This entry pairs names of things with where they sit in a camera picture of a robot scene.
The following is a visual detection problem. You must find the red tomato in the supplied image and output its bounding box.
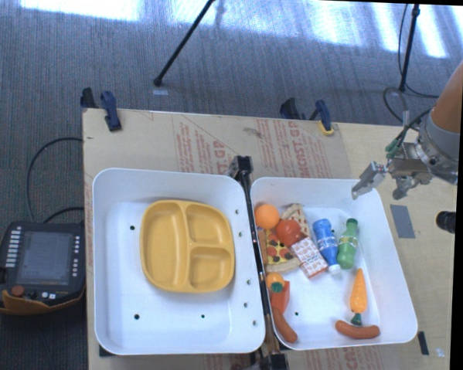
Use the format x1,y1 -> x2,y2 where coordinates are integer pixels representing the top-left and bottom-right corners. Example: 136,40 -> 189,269
274,218 -> 304,247

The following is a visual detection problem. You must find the blue bottle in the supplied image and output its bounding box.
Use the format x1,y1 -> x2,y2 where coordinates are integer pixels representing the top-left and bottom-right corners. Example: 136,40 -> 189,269
309,217 -> 344,276

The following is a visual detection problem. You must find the thin black rod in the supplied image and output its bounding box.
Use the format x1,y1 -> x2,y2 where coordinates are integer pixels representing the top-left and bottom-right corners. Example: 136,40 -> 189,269
229,171 -> 285,355

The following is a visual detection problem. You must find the black cylinder on white bracket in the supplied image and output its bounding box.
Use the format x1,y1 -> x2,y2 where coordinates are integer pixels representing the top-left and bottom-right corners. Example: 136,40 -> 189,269
435,210 -> 458,236

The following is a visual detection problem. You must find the black block with wires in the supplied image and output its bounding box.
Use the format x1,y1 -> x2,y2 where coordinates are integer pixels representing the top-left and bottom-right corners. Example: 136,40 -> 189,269
226,154 -> 255,183
230,348 -> 291,370

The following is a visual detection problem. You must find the orange ball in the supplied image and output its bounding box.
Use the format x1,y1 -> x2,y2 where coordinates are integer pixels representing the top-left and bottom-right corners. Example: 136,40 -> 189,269
252,202 -> 281,232

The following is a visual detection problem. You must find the tan lattice biscuit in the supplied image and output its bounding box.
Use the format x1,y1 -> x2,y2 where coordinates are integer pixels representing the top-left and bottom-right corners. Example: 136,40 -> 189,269
280,202 -> 313,238

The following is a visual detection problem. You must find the white plastic tray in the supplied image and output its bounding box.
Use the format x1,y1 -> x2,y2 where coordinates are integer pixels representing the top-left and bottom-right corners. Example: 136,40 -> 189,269
83,166 -> 275,364
242,174 -> 427,358

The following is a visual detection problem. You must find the brown cardboard board red print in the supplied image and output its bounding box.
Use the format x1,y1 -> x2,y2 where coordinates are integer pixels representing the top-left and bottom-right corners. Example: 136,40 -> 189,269
69,106 -> 422,370

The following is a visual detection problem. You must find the red and white carton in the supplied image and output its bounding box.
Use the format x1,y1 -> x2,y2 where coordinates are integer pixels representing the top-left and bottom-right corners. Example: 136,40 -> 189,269
288,236 -> 331,280

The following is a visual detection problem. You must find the orange brown sausage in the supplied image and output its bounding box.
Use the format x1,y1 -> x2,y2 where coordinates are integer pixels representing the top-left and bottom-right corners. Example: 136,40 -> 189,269
333,319 -> 382,341
270,307 -> 301,345

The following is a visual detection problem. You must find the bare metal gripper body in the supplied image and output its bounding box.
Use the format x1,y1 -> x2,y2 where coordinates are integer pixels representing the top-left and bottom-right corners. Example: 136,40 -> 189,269
386,138 -> 461,193

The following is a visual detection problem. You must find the pizza slice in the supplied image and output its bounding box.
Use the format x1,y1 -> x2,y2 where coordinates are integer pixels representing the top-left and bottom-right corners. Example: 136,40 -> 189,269
262,228 -> 304,275

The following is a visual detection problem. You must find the green bottle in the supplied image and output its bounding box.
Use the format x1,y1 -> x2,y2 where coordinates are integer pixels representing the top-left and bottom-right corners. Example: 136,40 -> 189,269
335,217 -> 360,271

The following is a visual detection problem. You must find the orange fruit with green stem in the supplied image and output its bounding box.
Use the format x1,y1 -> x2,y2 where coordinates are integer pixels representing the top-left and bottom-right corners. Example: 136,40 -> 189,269
264,270 -> 288,294

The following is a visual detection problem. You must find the orange carrot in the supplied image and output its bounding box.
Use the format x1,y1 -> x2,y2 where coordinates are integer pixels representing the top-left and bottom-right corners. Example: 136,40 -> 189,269
348,267 -> 370,328

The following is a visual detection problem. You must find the yellow divided plate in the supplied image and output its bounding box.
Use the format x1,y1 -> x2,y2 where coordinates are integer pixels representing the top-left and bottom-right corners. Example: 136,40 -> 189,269
136,197 -> 240,297

